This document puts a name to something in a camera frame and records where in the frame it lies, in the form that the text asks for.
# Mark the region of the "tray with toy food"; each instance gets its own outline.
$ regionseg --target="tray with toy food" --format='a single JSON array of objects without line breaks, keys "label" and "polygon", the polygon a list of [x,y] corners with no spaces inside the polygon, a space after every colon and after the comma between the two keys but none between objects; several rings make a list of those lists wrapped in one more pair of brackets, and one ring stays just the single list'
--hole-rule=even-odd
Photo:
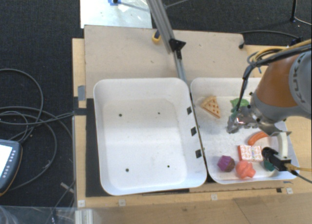
[{"label": "tray with toy food", "polygon": [[[260,79],[249,79],[246,95],[254,92]],[[232,100],[239,97],[242,79],[197,78],[191,84],[195,115],[203,144],[207,169],[217,183],[242,183],[268,180],[290,180],[295,176],[264,166],[261,149],[270,147],[278,151],[277,137],[268,137],[259,129],[240,129],[237,133],[226,131],[231,114]],[[286,131],[284,122],[276,127]],[[288,136],[288,157],[298,166],[298,160]]]}]

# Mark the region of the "black floor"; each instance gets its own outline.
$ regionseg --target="black floor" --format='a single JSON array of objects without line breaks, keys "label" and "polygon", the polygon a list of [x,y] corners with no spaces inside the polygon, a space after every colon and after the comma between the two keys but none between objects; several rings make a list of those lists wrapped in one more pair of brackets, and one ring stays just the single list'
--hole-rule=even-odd
[{"label": "black floor", "polygon": [[[163,0],[166,5],[177,1]],[[174,29],[275,30],[309,39],[311,26],[289,20],[292,2],[191,0],[168,8],[167,13]],[[311,22],[311,4],[311,0],[298,0],[297,17]],[[83,37],[79,14],[79,0],[0,0],[0,69],[19,69],[33,76],[42,87],[44,110],[54,115],[73,111],[71,40]],[[286,45],[293,38],[257,33],[248,34],[245,39],[247,44]],[[25,76],[0,72],[0,84],[0,107],[39,107],[39,92]],[[71,129],[71,119],[64,122]],[[57,155],[51,167],[33,183],[0,197],[0,205],[54,206],[65,191],[61,182],[72,183],[71,138],[58,123],[50,125],[58,139]],[[0,124],[0,139],[21,131],[23,128]],[[54,152],[52,134],[40,126],[23,148],[23,160],[12,187],[36,176],[49,163]],[[71,200],[69,193],[59,206],[68,206]]]}]

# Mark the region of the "blue tape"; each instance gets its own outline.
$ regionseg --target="blue tape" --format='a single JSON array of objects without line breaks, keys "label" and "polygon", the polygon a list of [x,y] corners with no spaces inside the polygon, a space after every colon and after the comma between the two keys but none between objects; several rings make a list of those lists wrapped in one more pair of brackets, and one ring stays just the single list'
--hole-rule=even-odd
[{"label": "blue tape", "polygon": [[116,6],[116,5],[118,5],[118,4],[120,4],[120,3],[121,3],[121,0],[118,0],[118,1],[117,1],[117,3],[114,3],[114,1],[113,1],[113,0],[108,0],[108,2],[109,2],[109,4],[110,4],[110,5],[112,5],[112,6],[114,6],[114,5],[115,5],[115,6]]}]

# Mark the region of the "handheld device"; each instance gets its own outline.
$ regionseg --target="handheld device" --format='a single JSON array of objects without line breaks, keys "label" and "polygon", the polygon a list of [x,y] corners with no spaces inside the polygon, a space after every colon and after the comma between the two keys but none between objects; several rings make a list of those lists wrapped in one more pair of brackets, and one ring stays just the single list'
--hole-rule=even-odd
[{"label": "handheld device", "polygon": [[0,196],[5,194],[12,184],[20,167],[21,156],[21,144],[0,139]]}]

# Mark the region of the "wooden table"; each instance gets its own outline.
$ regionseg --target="wooden table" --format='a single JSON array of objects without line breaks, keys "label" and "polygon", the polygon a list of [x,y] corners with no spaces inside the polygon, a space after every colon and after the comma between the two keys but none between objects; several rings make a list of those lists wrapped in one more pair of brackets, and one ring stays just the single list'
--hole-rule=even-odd
[{"label": "wooden table", "polygon": [[[245,51],[250,54],[262,48],[245,46]],[[73,39],[75,97],[78,87],[86,85],[85,64],[85,39]],[[78,101],[78,106],[85,108],[86,100]],[[311,121],[292,117],[286,125],[292,131],[291,140],[300,166],[311,167]],[[75,143],[78,207],[96,208],[103,223],[276,224],[308,223],[312,217],[312,185],[299,178],[287,182],[206,183],[180,194],[86,197],[86,116],[75,116]],[[312,178],[309,172],[302,174]]]}]

